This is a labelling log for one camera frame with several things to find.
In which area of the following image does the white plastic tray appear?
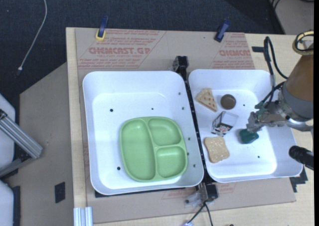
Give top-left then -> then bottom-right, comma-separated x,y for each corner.
188,68 -> 304,184
82,70 -> 205,196

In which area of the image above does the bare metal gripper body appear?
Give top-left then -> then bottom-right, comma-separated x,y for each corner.
253,95 -> 293,129

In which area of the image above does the green divided plate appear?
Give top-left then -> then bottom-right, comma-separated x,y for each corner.
119,116 -> 188,183

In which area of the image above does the brown round biscuit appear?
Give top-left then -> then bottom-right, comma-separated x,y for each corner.
220,93 -> 237,110

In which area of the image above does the tan toy bread slice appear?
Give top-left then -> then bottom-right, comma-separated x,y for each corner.
203,136 -> 231,164

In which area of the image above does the small white carton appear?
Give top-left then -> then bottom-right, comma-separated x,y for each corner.
211,110 -> 239,137

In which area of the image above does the black block with thin wires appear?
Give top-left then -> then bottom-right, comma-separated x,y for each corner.
196,183 -> 220,201
171,55 -> 189,74

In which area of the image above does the brown cardboard board red print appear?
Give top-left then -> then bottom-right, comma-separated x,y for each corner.
74,28 -> 297,217

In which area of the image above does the black cylinder on white bracket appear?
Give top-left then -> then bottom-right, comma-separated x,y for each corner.
286,117 -> 315,171

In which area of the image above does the dark green toy broccoli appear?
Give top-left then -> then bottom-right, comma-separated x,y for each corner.
239,128 -> 260,145

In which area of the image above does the toy pizza slice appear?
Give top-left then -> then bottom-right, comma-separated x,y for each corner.
194,87 -> 218,113

